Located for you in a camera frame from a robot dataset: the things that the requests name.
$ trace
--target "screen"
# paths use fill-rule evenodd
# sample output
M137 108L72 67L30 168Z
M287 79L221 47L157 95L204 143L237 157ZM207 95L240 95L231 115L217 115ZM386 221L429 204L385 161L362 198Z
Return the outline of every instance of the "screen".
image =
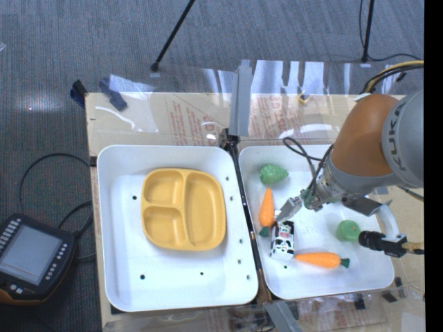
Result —
M22 225L0 257L0 271L39 285L62 240Z

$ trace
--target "orange carrot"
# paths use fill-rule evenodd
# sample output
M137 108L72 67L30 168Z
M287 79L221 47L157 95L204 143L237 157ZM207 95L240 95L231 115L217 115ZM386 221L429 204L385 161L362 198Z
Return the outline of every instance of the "orange carrot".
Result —
M311 252L299 253L294 255L299 261L315 264L316 266L325 268L335 268L340 265L349 267L350 260L348 258L341 259L333 252Z
M262 206L260 207L260 211L258 212L258 222L263 227L271 226L274 222L274 200L272 197L271 188L267 188L264 193Z

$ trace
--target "tripod leg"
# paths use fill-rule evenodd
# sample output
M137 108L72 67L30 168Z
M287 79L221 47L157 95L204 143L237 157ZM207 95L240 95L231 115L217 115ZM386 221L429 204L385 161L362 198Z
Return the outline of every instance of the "tripod leg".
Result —
M371 23L372 23L372 13L374 12L374 1L370 0L369 2L369 14L368 14L368 24L366 26L366 37L365 37L365 44L364 44L364 50L363 50L363 57L361 57L361 61L363 63L366 63L368 60L368 48L369 48L369 36L371 33Z
M151 65L151 70L152 71L157 71L159 69L159 64L160 64L164 54L168 50L169 45L171 44L172 40L174 39L176 33L179 31L179 28L180 28L181 24L185 20L186 15L188 14L188 12L191 9L191 7L194 4L194 2L195 2L195 0L189 0L188 5L186 6L185 10L181 14L181 17L180 17L179 21L175 25L174 30L172 31L171 35L169 36L168 40L166 41L166 44L164 45L163 49L161 50L159 56L157 57L157 59L153 63L153 65Z

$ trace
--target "gray carpet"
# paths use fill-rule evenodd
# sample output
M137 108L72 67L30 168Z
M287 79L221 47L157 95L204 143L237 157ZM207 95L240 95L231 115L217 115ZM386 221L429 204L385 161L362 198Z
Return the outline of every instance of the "gray carpet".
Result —
M91 199L89 171L78 158L51 156L24 175L47 154L88 161L84 109L70 98L72 84L81 80L94 92L109 75L152 82L150 66L188 2L0 0L0 221L23 212L57 225ZM369 3L196 0L159 71L232 72L242 60L358 64ZM424 0L375 0L368 56L368 62L386 58L384 64L423 59ZM163 90L206 89L180 84L183 76L157 80L162 81ZM90 210L79 208L63 227L79 230ZM80 237L79 250L80 255L95 250L91 226ZM0 305L0 329L99 331L97 279L94 258L73 264L54 295L37 308Z

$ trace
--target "table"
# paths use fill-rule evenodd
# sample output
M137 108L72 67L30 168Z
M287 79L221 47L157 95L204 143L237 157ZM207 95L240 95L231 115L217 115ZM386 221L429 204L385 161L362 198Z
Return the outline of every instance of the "table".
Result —
M318 70L318 63L314 63L314 66L317 66L317 69L314 67L312 70ZM317 76L315 73L306 73L309 67L311 66L303 65L305 82L300 82L300 69L298 69L297 85L291 84L291 77L284 88L277 82L280 92L254 92L257 87L253 86L249 136L241 137L238 144L239 151L248 146L281 145L282 134L290 134L304 144L334 142L344 119L354 106L356 95L331 93L335 80L334 73L339 71L339 77L336 78L343 77L343 73L346 75L346 70L349 71L353 66L323 64L320 68L321 73ZM366 74L374 75L375 71L382 67L361 64L360 74L363 79L365 77L368 79ZM326 69L328 76L332 75L331 77L325 77ZM255 76L265 75L263 70L263 65L257 63ZM202 70L199 71L199 75L202 75L206 81L199 84L194 74L194 84L190 86L189 74L195 71L191 68L171 67L163 75L161 72L151 74L153 84L155 81L174 79L167 86L162 84L153 87L154 91L135 91L132 86L126 86L130 91L120 92L128 103L128 107L123 111L113 108L109 103L109 96L104 93L86 94L91 158L96 159L102 149L114 144L218 146L220 134L229 127L232 90L227 85L232 73ZM219 81L225 80L226 83L209 82L212 86L208 88L207 81L212 81L214 76ZM342 79L337 88L348 87L348 90L351 90L352 86L347 84L345 79L346 77ZM270 89L267 86L261 87L265 91ZM300 101L299 93L294 92L297 90L296 87L302 88L305 94L310 94L307 102ZM179 92L173 92L171 89L177 89ZM402 93L395 95L398 98L402 97ZM104 331L142 331L144 326L149 326L150 331L168 331L168 329L172 331L177 326L180 326L180 331L195 331L198 328L205 331L230 331L234 324L242 322L249 327L256 326L257 329L266 323L267 314L260 304L197 310L118 313L110 305L104 287L98 173L97 167L94 166L91 167L91 184ZM424 241L422 202L396 187L389 187L385 192L380 190L371 194L371 197L381 203L393 199L390 208L397 215L400 231L407 234L409 241ZM285 306L289 307L290 311L295 311L295 315L298 314L301 331L329 331L339 328L363 331L361 326L364 326L364 331L371 332L406 331L406 327L408 331L421 331L425 326L424 255L405 255L401 259L392 259L392 263L395 267L396 280L387 289L364 292L360 303L365 305L365 308L359 307L356 301L349 303L335 296L300 299L287 302Z

